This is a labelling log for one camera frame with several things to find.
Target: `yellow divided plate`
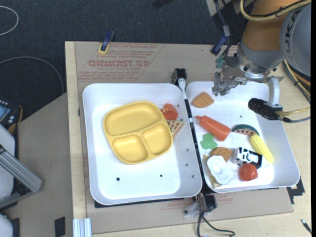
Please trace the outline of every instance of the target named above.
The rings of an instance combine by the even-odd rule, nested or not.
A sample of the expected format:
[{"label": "yellow divided plate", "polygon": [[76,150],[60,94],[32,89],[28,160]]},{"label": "yellow divided plate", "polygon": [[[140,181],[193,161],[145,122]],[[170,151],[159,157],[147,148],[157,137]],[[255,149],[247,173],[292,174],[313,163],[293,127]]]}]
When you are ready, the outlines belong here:
[{"label": "yellow divided plate", "polygon": [[124,163],[137,164],[166,153],[173,138],[160,109],[138,101],[110,110],[103,129],[114,154]]}]

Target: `yellow cable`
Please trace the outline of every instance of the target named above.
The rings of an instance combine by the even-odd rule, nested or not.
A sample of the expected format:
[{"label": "yellow cable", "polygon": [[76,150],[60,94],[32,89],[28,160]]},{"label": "yellow cable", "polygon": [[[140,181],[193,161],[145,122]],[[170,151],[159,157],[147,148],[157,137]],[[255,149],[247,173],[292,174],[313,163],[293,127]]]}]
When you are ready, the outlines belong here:
[{"label": "yellow cable", "polygon": [[290,111],[290,112],[276,111],[276,114],[278,114],[280,117],[285,117],[285,116],[290,116],[290,115],[296,114],[296,113],[306,112],[306,111],[308,111],[310,109],[311,109],[310,107],[306,107],[306,108],[303,108],[303,109]]},{"label": "yellow cable", "polygon": [[242,13],[242,15],[248,19],[248,20],[252,20],[252,21],[267,21],[267,20],[271,20],[271,19],[274,19],[274,18],[277,18],[277,17],[280,17],[296,8],[299,8],[299,7],[302,7],[304,5],[307,5],[309,3],[312,3],[312,0],[303,0],[299,3],[296,3],[296,4],[293,4],[285,9],[282,9],[280,11],[276,11],[273,15],[270,15],[270,16],[266,16],[266,17],[260,17],[260,16],[251,16],[249,15],[248,13],[246,13],[244,11],[244,8],[243,8],[243,4],[244,4],[244,0],[240,0],[240,11]]}]

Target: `yellow corn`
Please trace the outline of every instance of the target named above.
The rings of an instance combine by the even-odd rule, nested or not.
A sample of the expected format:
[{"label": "yellow corn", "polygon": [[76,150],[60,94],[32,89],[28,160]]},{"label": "yellow corn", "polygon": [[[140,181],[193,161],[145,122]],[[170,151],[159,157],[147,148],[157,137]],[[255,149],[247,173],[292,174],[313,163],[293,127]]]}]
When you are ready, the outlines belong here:
[{"label": "yellow corn", "polygon": [[258,134],[252,135],[250,142],[256,153],[263,155],[269,163],[274,161],[272,153]]}]

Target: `red bottle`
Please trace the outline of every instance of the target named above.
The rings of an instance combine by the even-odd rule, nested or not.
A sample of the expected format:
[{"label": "red bottle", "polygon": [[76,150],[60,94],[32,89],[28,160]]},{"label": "red bottle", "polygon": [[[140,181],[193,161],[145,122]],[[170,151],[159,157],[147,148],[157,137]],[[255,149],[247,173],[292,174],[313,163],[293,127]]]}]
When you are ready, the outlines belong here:
[{"label": "red bottle", "polygon": [[209,133],[221,141],[224,141],[231,131],[229,127],[206,115],[202,117],[197,116],[197,119],[199,120],[199,124],[202,127],[204,127]]}]

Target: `black cable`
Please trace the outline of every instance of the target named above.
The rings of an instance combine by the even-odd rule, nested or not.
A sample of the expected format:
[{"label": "black cable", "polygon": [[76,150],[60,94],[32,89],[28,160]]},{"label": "black cable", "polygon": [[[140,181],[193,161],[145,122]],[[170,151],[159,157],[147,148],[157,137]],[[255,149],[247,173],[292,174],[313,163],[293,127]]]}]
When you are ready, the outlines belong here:
[{"label": "black cable", "polygon": [[[276,16],[277,16],[277,14],[280,13],[280,12],[282,12],[283,10],[285,10],[285,9],[291,7],[291,6],[294,6],[294,5],[296,5],[296,4],[300,3],[300,2],[303,2],[303,1],[306,1],[306,0],[299,0],[299,1],[296,1],[296,2],[294,2],[294,3],[292,3],[292,4],[289,4],[289,5],[285,6],[285,7],[281,7],[279,10],[276,10],[276,11],[273,11],[273,12],[270,12],[270,13],[267,13],[267,14],[261,14],[261,15],[249,14],[249,13],[248,13],[248,14],[249,14],[251,17],[262,17],[262,18],[264,18],[264,17],[269,17],[269,16],[272,16],[272,15],[276,15]],[[246,0],[243,0],[243,3],[242,3],[243,10],[245,10],[245,5],[246,5]]]},{"label": "black cable", "polygon": [[199,229],[200,229],[200,225],[201,225],[201,221],[202,219],[214,230],[216,231],[219,231],[219,232],[226,232],[226,233],[231,233],[231,235],[229,235],[229,237],[233,237],[235,236],[235,232],[234,231],[231,231],[231,230],[222,230],[222,229],[218,229],[218,228],[215,228],[213,227],[208,221],[207,219],[205,219],[204,217],[204,212],[200,213],[198,215],[198,220],[197,220],[197,236],[198,237],[201,237],[200,233],[199,233]]},{"label": "black cable", "polygon": [[[217,11],[217,14],[218,14],[218,16],[219,16],[221,22],[222,22],[223,28],[224,28],[224,27],[227,27],[227,29],[228,29],[228,25],[227,25],[227,23],[226,23],[226,21],[225,21],[225,18],[223,17],[223,15],[222,15],[222,13],[221,13],[221,8],[220,8],[220,6],[219,6],[218,0],[213,0],[213,1],[214,1],[214,3],[215,3],[216,11]],[[223,3],[224,7],[226,7],[225,0],[221,0],[221,1],[222,1],[222,3]],[[226,57],[227,57],[227,55],[228,55],[229,48],[230,48],[230,44],[229,44],[229,33],[228,33],[228,34],[225,33],[225,37],[226,37],[226,45],[227,45],[227,46],[226,46],[225,50],[224,50],[223,53],[222,53],[222,55],[223,55],[223,60],[226,59]]]},{"label": "black cable", "polygon": [[[290,79],[294,82],[294,86],[298,87],[298,89],[301,91],[301,93],[305,96],[305,98],[307,99],[307,101],[309,102],[309,104],[311,104],[311,98],[306,94],[306,92],[304,92],[303,89],[301,89],[298,85],[299,81],[296,78],[293,78],[293,76],[291,75],[290,71],[288,69],[290,69],[290,67],[288,69],[286,69],[287,65],[285,62],[283,62],[284,68],[286,73],[289,75]],[[297,120],[292,120],[289,119],[287,117],[282,117],[281,120],[285,123],[298,123],[298,122],[303,122],[303,121],[307,121],[311,119],[311,116],[306,117],[306,118],[302,118],[302,119],[297,119]]]},{"label": "black cable", "polygon": [[280,13],[280,12],[282,12],[283,10],[285,10],[285,9],[291,7],[291,6],[294,6],[294,5],[296,5],[296,4],[300,3],[300,2],[303,2],[303,1],[306,1],[306,0],[299,0],[299,1],[297,1],[297,2],[294,2],[294,3],[290,4],[290,5],[287,5],[287,6],[285,6],[285,7],[281,7],[279,10],[276,10],[276,11],[274,11],[274,12],[270,12],[270,13],[262,14],[262,15],[256,15],[256,14],[254,14],[254,15],[250,15],[250,16],[252,16],[252,17],[263,17],[263,18],[264,18],[264,17],[268,17],[268,16],[272,16],[272,15],[276,15],[276,16],[277,16],[277,14]]}]

